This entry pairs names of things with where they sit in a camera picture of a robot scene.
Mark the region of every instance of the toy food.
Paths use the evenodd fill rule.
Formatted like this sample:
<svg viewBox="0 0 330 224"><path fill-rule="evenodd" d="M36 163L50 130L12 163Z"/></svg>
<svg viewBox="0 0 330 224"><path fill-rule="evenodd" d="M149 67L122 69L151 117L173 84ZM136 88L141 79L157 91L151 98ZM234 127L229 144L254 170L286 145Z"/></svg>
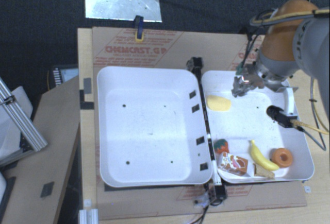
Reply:
<svg viewBox="0 0 330 224"><path fill-rule="evenodd" d="M247 159L224 151L219 157L218 168L234 175L243 176L247 173L248 163Z"/></svg>
<svg viewBox="0 0 330 224"><path fill-rule="evenodd" d="M269 170L264 169L262 166L258 164L254 165L254 176L256 177L267 177L267 178L274 178L275 174Z"/></svg>
<svg viewBox="0 0 330 224"><path fill-rule="evenodd" d="M228 111L232 106L232 102L229 99L209 95L206 98L207 107L213 111Z"/></svg>
<svg viewBox="0 0 330 224"><path fill-rule="evenodd" d="M229 152L228 148L228 142L225 139L217 140L214 144L214 151L218 154L221 154L222 152Z"/></svg>
<svg viewBox="0 0 330 224"><path fill-rule="evenodd" d="M288 149L279 148L273 152L272 161L280 168L284 168L292 164L293 157Z"/></svg>
<svg viewBox="0 0 330 224"><path fill-rule="evenodd" d="M275 171L279 169L277 164L273 163L262 155L259 148L254 144L254 140L251 140L250 155L256 164L262 166L266 170Z"/></svg>

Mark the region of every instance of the wooden table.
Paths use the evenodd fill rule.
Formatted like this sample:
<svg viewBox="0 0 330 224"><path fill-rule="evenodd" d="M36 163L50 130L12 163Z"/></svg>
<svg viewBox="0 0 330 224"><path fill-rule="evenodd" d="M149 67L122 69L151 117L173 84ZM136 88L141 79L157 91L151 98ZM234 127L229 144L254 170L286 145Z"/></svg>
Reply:
<svg viewBox="0 0 330 224"><path fill-rule="evenodd" d="M80 89L84 89L84 78L92 77L93 54L90 49L92 45L92 30L78 30L79 46L79 71L80 71ZM290 80L293 87L299 87L295 92L295 102L303 122L314 124L309 102L309 82L310 78L302 71L298 71L294 78ZM320 99L317 90L316 99ZM93 91L85 94L85 101L94 101ZM320 116L327 121L326 114L319 101L318 108ZM95 180L95 141L94 141L94 114L92 110L81 111L81 155L82 155L82 195L84 200L84 209L93 209L97 207L96 180ZM318 138L318 134L312 132L313 136ZM206 215L204 223L222 223L230 221L231 223L326 223L330 219L330 187L329 187L329 150L321 150L310 138L307 138L310 152L315 164L315 174L304 187L310 188L310 193L306 193L307 206L299 208L284 208L270 210L254 211L235 211L222 213L209 213ZM328 135L325 136L327 147L329 148ZM164 217L148 217L134 219L103 220L101 224L129 224L129 223L189 223L197 219L199 215L179 215Z"/></svg>

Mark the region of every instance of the dark background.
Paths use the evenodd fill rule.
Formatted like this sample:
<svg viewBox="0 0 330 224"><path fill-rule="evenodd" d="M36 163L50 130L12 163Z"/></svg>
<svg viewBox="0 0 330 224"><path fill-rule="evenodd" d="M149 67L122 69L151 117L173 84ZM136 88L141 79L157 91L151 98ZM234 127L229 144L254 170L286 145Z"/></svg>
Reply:
<svg viewBox="0 0 330 224"><path fill-rule="evenodd" d="M239 33L251 17L288 0L160 0L162 23L145 28ZM311 0L318 7L330 0ZM80 27L132 27L132 22L85 18L85 0L0 0L0 77L22 85L32 102L47 90L47 71L77 63ZM75 223L79 172L74 160L59 223Z"/></svg>

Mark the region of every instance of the toy donut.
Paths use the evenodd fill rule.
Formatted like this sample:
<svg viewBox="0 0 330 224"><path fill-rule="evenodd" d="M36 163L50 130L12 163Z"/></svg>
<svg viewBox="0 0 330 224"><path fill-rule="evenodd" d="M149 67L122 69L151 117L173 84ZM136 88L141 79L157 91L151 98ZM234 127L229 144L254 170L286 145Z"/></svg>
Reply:
<svg viewBox="0 0 330 224"><path fill-rule="evenodd" d="M280 168L284 168L292 164L293 157L288 149L279 148L273 152L272 162L277 164Z"/></svg>

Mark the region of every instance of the yellow sponge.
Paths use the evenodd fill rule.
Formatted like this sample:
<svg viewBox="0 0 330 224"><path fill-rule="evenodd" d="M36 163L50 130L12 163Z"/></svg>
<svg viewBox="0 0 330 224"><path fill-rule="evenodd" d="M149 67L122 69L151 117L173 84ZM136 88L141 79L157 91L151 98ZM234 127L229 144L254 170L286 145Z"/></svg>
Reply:
<svg viewBox="0 0 330 224"><path fill-rule="evenodd" d="M228 111L232 106L232 102L229 99L209 95L206 98L207 107L213 111Z"/></svg>

